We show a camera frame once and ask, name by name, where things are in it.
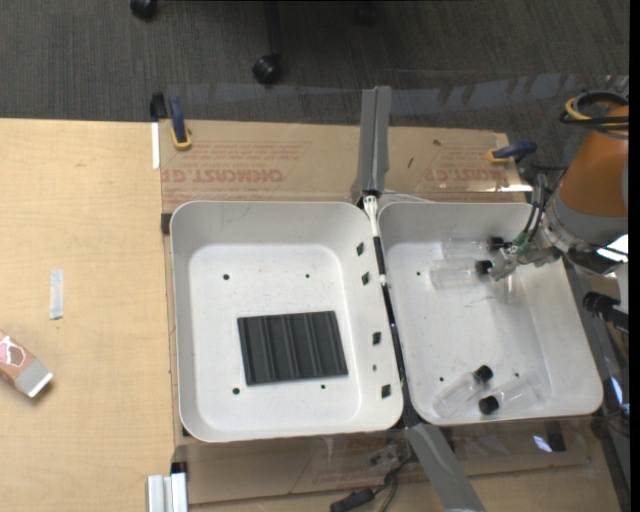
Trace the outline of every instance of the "dark gray carpet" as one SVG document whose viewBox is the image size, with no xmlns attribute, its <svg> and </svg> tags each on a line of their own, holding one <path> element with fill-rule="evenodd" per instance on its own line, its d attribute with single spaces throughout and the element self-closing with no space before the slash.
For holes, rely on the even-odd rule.
<svg viewBox="0 0 640 512">
<path fill-rule="evenodd" d="M 144 121 L 156 91 L 187 117 L 356 124 L 363 88 L 390 85 L 392 123 L 491 129 L 540 145 L 540 163 L 584 136 L 558 126 L 583 88 L 628 88 L 630 0 L 280 2 L 282 79 L 261 2 L 0 0 L 0 116 Z"/>
</svg>

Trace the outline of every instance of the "chair caster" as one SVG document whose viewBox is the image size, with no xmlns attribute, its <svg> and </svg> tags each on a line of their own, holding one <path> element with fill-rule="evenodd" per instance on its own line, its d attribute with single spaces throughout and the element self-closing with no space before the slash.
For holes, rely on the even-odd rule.
<svg viewBox="0 0 640 512">
<path fill-rule="evenodd" d="M 156 13 L 158 0 L 131 0 L 129 7 L 138 18 L 148 20 Z"/>
<path fill-rule="evenodd" d="M 263 55 L 253 65 L 253 76 L 261 84 L 272 84 L 280 78 L 280 56 Z"/>
<path fill-rule="evenodd" d="M 358 2 L 353 19 L 360 25 L 373 25 L 376 22 L 376 7 L 373 2 Z"/>
</svg>

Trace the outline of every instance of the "yellow clamp pad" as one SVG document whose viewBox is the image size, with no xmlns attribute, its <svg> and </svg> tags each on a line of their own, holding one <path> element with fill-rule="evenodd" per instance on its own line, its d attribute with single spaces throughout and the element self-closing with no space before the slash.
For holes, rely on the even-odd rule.
<svg viewBox="0 0 640 512">
<path fill-rule="evenodd" d="M 489 151 L 487 151 L 487 160 L 489 160 L 489 163 L 491 165 L 499 165 L 499 164 L 507 164 L 509 163 L 509 158 L 511 157 L 507 157 L 507 158 L 496 158 L 493 156 L 493 152 L 497 151 L 497 149 L 490 149 Z"/>
<path fill-rule="evenodd" d="M 178 138 L 176 137 L 176 131 L 173 127 L 169 130 L 171 133 L 171 141 L 173 142 L 173 147 L 175 147 L 178 151 L 185 151 L 191 147 L 191 132 L 189 130 L 185 130 L 187 134 L 187 140 L 184 142 L 178 142 Z"/>
</svg>

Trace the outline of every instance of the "table surface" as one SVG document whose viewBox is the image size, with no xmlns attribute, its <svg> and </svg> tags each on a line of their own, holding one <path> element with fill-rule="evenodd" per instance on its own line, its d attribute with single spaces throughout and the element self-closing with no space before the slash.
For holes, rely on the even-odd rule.
<svg viewBox="0 0 640 512">
<path fill-rule="evenodd" d="M 54 374 L 0 385 L 0 510 L 143 511 L 173 453 L 159 172 L 151 127 L 0 119 L 0 327 Z M 49 273 L 64 270 L 64 317 Z M 488 510 L 619 510 L 600 444 L 587 466 L 473 477 Z M 194 507 L 328 510 L 343 492 Z M 441 510 L 428 482 L 389 510 Z M 374 504 L 362 507 L 375 510 Z"/>
</svg>

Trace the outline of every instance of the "bottle cap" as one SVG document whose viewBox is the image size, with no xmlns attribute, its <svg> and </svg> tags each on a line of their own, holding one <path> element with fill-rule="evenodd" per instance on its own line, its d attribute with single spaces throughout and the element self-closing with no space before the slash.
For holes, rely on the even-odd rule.
<svg viewBox="0 0 640 512">
<path fill-rule="evenodd" d="M 490 251 L 497 251 L 505 246 L 504 238 L 499 236 L 490 236 L 487 238 L 487 249 Z"/>
<path fill-rule="evenodd" d="M 498 400 L 496 400 L 495 396 L 489 395 L 478 402 L 478 407 L 480 407 L 480 412 L 482 414 L 491 414 L 500 408 L 500 404 L 498 403 Z"/>
<path fill-rule="evenodd" d="M 476 272 L 478 274 L 487 274 L 491 267 L 493 267 L 491 260 L 476 261 Z"/>
<path fill-rule="evenodd" d="M 480 379 L 481 382 L 487 382 L 491 377 L 493 377 L 493 371 L 486 364 L 483 364 L 480 368 L 478 368 L 475 372 L 475 375 Z"/>
</svg>

